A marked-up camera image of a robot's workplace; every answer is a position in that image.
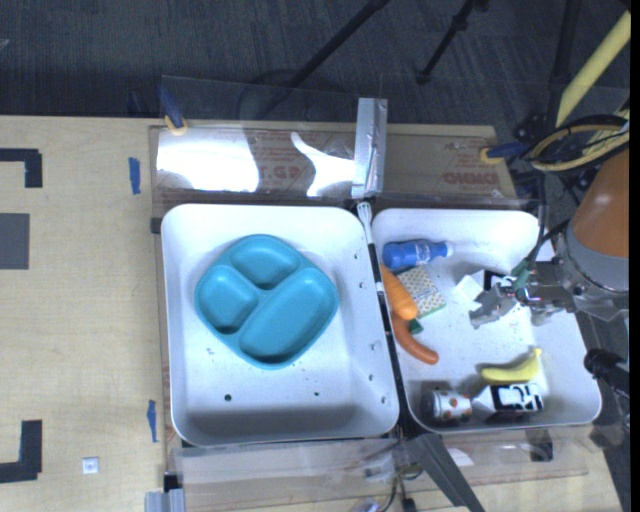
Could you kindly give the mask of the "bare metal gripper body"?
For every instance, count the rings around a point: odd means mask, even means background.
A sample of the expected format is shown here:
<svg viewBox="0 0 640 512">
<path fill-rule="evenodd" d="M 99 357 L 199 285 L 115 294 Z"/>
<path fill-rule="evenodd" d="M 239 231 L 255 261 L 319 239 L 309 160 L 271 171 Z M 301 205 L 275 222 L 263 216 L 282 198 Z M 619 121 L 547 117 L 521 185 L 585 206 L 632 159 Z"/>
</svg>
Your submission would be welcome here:
<svg viewBox="0 0 640 512">
<path fill-rule="evenodd" d="M 535 326 L 560 312 L 582 312 L 602 321 L 627 319 L 629 293 L 592 280 L 567 261 L 538 261 L 522 285 L 514 285 L 515 298 L 530 310 Z"/>
</svg>

